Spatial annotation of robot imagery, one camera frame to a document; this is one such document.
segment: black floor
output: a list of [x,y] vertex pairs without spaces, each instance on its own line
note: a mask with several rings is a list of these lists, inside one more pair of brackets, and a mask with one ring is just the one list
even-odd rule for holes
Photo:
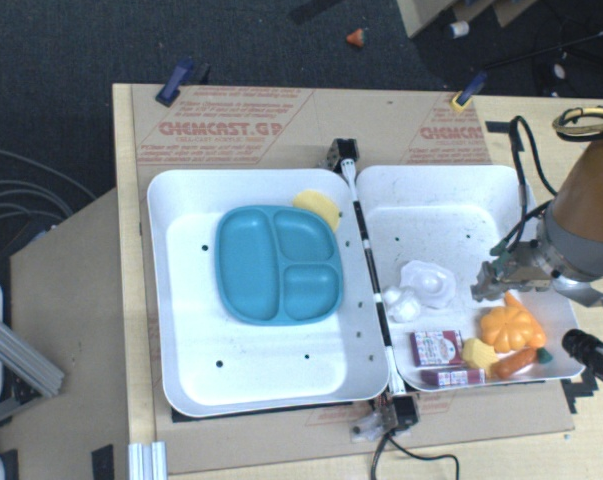
[[[603,0],[540,0],[506,28],[488,10],[456,40],[443,34],[452,21],[446,11],[411,40],[396,0],[0,0],[0,150],[99,196],[115,183],[113,83],[164,83],[189,55],[211,65],[215,85],[460,90],[487,64],[602,31]],[[361,50],[345,43],[358,27],[367,31]],[[490,70],[483,93],[603,98],[603,38],[563,54]],[[540,84],[540,70],[557,60],[567,80]],[[0,181],[11,180],[45,187],[71,211],[90,201],[0,154]],[[24,208],[57,215],[38,215],[35,229],[70,213],[23,184],[1,184],[0,194],[0,258],[20,246],[14,240],[31,222]],[[11,213],[20,215],[4,218]]]

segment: white tray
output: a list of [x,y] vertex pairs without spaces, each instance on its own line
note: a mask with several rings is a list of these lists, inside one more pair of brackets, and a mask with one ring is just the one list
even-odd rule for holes
[[[336,232],[341,306],[312,324],[268,327],[237,320],[217,291],[218,222],[240,206],[290,206],[306,189],[325,194],[343,212]],[[350,193],[340,176],[322,169],[167,171],[150,184],[148,207],[163,386],[177,411],[206,417],[367,400],[383,391],[383,340]]]
[[[445,309],[424,308],[407,323],[389,319],[397,368],[412,387],[438,388],[421,380],[408,337],[414,331],[459,330],[463,339],[478,337],[479,319],[499,301],[477,303],[470,291],[481,263],[493,259],[490,249],[518,222],[518,180],[503,166],[374,166],[357,179],[359,199],[370,235],[381,289],[398,286],[401,267],[409,261],[435,263],[452,271],[457,289]],[[529,209],[535,206],[528,193]],[[525,228],[522,240],[536,234],[536,220]],[[578,328],[568,299],[554,291],[513,293],[528,307],[548,336],[546,349],[553,360],[535,364],[507,381],[530,382],[574,377],[583,366],[563,350],[561,339]]]

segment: blue divided plate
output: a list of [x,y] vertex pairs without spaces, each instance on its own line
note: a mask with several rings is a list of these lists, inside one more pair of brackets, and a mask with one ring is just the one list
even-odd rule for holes
[[328,224],[289,206],[244,206],[219,222],[215,270],[226,309],[257,325],[318,322],[341,304],[343,272]]

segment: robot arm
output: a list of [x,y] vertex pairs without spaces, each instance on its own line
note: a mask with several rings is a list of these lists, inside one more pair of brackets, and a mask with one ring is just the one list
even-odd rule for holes
[[[475,300],[496,300],[510,289],[552,288],[586,307],[603,306],[603,293],[590,285],[603,278],[603,124],[576,126],[580,119],[589,118],[603,120],[603,108],[568,110],[553,122],[562,139],[590,144],[554,199],[525,214],[491,251],[496,259],[482,264],[477,284],[471,287]],[[513,136],[516,125],[511,123],[513,144],[518,139]],[[535,217],[536,237],[520,241],[523,226]],[[573,330],[564,337],[563,346],[603,380],[601,341]]]

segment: orange object on floor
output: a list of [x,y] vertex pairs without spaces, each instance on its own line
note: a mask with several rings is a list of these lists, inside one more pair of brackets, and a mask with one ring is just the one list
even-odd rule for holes
[[346,37],[346,41],[354,46],[362,48],[365,43],[365,33],[363,32],[363,29],[356,29]]

